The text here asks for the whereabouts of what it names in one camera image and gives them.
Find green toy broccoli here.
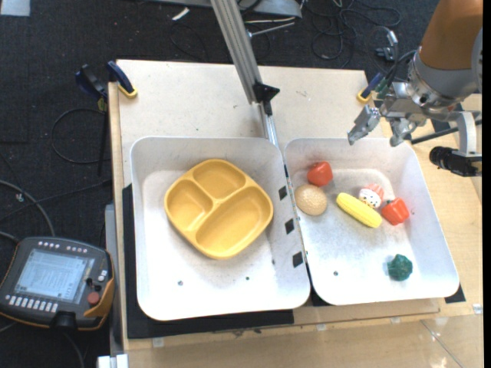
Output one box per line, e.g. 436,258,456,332
386,254,414,282

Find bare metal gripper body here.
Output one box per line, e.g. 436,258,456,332
379,81,467,125

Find white and pink toy cupcake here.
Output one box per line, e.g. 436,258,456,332
358,183,385,209

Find yellow toy corn cob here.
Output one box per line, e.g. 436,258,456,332
336,192,383,228

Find black cylinder on white bracket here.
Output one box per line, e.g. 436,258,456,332
429,110,483,178

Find red toy pepper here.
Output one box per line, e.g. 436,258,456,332
306,161,334,188
381,197,410,226

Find white plastic tray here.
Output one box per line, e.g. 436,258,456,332
283,136,460,307
129,135,311,321

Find yellow divided plate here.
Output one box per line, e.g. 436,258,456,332
163,158,275,260

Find pale wood board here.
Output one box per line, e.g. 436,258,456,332
108,58,483,326

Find beige toy bread bun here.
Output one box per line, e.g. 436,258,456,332
294,183,328,217

